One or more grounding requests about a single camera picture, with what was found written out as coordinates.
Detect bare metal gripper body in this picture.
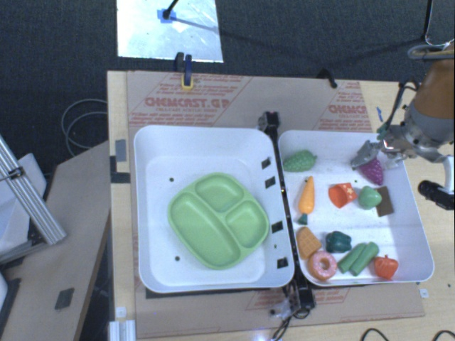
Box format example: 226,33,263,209
376,124,446,163

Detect purple grapes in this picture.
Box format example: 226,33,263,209
358,156,386,186

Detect green apple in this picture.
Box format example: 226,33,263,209
357,185,383,211

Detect brown chocolate bar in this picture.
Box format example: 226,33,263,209
374,185,395,217

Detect green grapes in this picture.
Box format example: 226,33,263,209
282,149,318,173

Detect orange carrot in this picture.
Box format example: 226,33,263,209
296,175,316,226

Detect thin black rod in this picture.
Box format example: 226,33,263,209
269,126,304,293

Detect dark green bell pepper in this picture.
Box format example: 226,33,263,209
325,230,353,254

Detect white plastic tray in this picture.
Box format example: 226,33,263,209
277,129,436,288
132,124,297,294

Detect orange waffle cone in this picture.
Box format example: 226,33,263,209
295,226,323,261

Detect green bean pods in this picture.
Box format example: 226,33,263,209
336,241,380,277

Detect orange pumpkin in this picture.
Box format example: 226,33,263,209
373,254,400,281

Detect pink doughnut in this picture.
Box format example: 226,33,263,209
307,250,338,281

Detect brown cardboard board red print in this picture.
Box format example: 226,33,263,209
125,70,426,339

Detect green divided plate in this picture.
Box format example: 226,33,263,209
167,172,270,271

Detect black cylinder on white bracket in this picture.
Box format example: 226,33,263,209
417,153,455,211

